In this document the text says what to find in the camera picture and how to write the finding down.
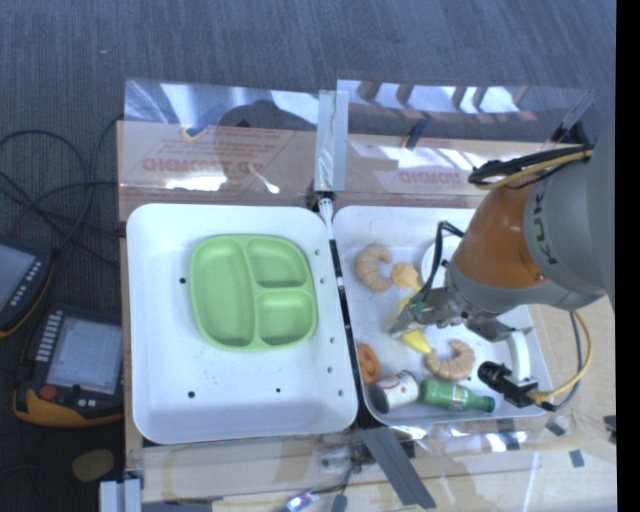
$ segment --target gray carpet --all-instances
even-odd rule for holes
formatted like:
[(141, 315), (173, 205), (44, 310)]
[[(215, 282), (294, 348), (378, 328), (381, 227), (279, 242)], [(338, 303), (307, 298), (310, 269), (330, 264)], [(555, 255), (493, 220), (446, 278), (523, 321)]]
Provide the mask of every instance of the gray carpet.
[[(113, 130), (97, 151), (96, 144), (123, 112), (133, 77), (304, 92), (333, 89), (339, 78), (590, 89), (582, 129), (594, 142), (614, 115), (616, 22), (613, 0), (5, 1), (0, 138), (46, 130), (77, 147), (85, 165), (48, 134), (5, 140), (0, 234), (58, 247), (73, 221), (33, 211), (21, 217), (16, 186), (35, 198), (86, 177), (116, 179)], [(40, 204), (73, 218), (89, 194), (65, 190)], [(85, 225), (78, 245), (65, 246), (68, 261), (49, 301), (120, 310), (116, 218), (116, 188), (96, 186), (88, 219), (105, 230)], [(0, 340), (0, 509), (98, 510), (98, 482), (75, 479), (71, 461), (110, 449), (116, 467), (104, 478), (119, 478), (122, 424), (67, 431), (17, 420), (12, 376), (32, 326)], [(25, 464), (39, 469), (16, 469)]]

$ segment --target bottle label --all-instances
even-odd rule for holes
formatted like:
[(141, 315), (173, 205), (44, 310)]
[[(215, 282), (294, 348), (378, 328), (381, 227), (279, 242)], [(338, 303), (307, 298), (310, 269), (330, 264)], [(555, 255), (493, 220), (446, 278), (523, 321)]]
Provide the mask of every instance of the bottle label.
[(469, 393), (465, 388), (453, 386), (451, 392), (451, 405), (449, 405), (449, 409), (452, 411), (464, 411), (468, 399)]

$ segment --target yellow cable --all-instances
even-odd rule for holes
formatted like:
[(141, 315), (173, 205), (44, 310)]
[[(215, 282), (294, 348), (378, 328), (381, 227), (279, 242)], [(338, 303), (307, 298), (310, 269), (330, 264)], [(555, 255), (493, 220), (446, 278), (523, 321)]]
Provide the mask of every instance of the yellow cable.
[(566, 164), (568, 162), (573, 162), (575, 160), (580, 160), (585, 157), (590, 157), (593, 154), (593, 150), (588, 149), (586, 151), (581, 151), (580, 153), (574, 153), (571, 155), (561, 156), (558, 158), (552, 158), (551, 160), (547, 160), (546, 162), (540, 162), (539, 164), (532, 165), (527, 167), (526, 169), (517, 172), (515, 174), (510, 174), (506, 178), (501, 179), (500, 181), (496, 181), (495, 183), (486, 183), (484, 185), (476, 185), (480, 190), (493, 190), (495, 188), (503, 187), (512, 183), (522, 177), (530, 176), (531, 174), (535, 174), (539, 171), (543, 171), (548, 169), (549, 167), (554, 167), (556, 165)]
[(533, 391), (531, 393), (528, 393), (529, 397), (538, 405), (571, 388), (584, 376), (587, 368), (589, 368), (589, 365), (591, 364), (591, 360), (593, 359), (593, 342), (591, 339), (591, 334), (589, 333), (589, 329), (587, 328), (587, 324), (585, 323), (580, 313), (574, 311), (573, 314), (580, 323), (580, 326), (582, 327), (582, 330), (585, 332), (585, 335), (587, 337), (587, 357), (585, 358), (580, 370), (562, 386), (554, 389), (553, 391)]

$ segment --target toy food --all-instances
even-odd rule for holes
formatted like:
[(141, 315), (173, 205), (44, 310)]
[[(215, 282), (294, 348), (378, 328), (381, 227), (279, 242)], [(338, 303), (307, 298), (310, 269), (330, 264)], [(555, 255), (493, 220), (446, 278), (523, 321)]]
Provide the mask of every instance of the toy food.
[(413, 290), (418, 286), (418, 271), (411, 263), (396, 263), (391, 270), (391, 281), (405, 290)]
[(380, 260), (391, 263), (391, 253), (377, 244), (368, 245), (356, 257), (356, 275), (374, 292), (384, 292), (393, 284), (390, 278), (385, 279), (380, 275)]
[(424, 356), (424, 364), (431, 373), (450, 381), (466, 379), (471, 375), (476, 356), (473, 349), (464, 341), (454, 340), (449, 343), (453, 351), (450, 359), (439, 359), (438, 353), (432, 350)]
[(362, 381), (371, 385), (380, 378), (380, 363), (373, 349), (366, 343), (358, 344), (358, 362)]

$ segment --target black electronic device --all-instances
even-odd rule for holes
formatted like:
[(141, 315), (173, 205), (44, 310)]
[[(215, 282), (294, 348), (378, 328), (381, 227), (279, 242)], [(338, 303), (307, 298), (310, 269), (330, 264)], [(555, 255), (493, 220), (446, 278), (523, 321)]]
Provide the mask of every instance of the black electronic device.
[(52, 270), (50, 251), (0, 236), (0, 338), (14, 332), (29, 317)]
[(124, 414), (122, 379), (120, 318), (53, 304), (22, 355), (14, 411), (49, 427), (109, 423)]

